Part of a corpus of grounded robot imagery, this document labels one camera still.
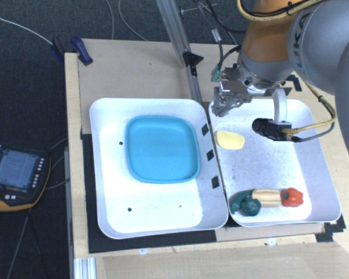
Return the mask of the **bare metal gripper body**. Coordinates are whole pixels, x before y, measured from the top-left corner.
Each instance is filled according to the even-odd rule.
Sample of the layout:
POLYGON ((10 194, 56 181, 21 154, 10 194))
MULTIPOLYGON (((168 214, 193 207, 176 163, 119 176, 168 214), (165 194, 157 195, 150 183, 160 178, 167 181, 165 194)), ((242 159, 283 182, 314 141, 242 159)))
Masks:
POLYGON ((214 105, 242 105, 254 97, 268 96, 269 90, 280 87, 280 81, 260 78, 239 64, 223 70, 216 66, 213 81, 219 84, 213 91, 214 105))

